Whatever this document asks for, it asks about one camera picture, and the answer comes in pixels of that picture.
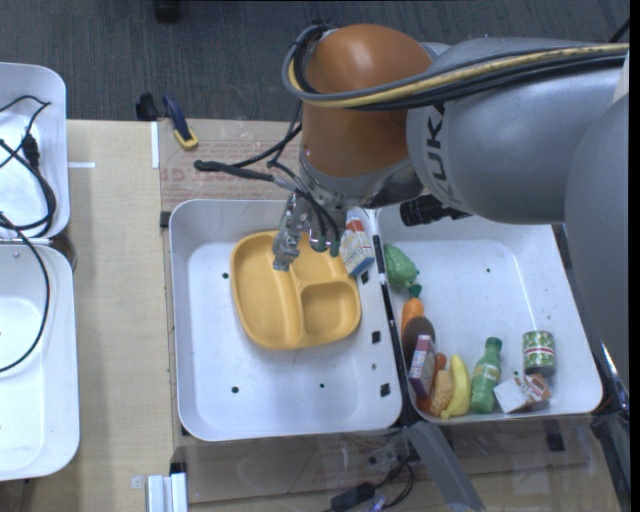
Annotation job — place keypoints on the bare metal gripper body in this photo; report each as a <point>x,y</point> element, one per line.
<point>298,217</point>

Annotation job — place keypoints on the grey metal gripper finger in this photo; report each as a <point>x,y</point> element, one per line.
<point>280,255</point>
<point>294,252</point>

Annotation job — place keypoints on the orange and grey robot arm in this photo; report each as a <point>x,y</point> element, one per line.
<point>500,140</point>

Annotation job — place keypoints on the yellow divided plate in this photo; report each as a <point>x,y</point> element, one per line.
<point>270,310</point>

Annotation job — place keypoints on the white orange blue carton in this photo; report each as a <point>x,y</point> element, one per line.
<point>356,247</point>

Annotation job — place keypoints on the green grapes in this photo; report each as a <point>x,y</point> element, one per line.
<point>400,267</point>

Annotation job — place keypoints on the orange carrot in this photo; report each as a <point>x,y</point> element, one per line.
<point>411,310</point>

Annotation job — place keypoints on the white plastic tray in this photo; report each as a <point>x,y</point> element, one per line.
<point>475,300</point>
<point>280,390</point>

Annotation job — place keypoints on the brown round biscuit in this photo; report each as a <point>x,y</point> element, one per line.
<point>417,332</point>

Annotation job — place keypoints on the purple and red carton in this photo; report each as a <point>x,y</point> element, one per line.
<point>422,367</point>

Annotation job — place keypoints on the orange sausage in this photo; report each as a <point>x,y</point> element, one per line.
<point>440,361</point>

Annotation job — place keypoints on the yellow textured bread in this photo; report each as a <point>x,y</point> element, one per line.
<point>442,395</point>

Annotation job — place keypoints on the yellow banana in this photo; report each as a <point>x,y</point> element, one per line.
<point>461,387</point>

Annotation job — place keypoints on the green bottle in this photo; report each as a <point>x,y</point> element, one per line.
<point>485,380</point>

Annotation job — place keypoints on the green and white can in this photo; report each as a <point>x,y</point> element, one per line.
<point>539,352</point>

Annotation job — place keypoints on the white carton orange print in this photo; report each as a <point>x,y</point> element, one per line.
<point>520,396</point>

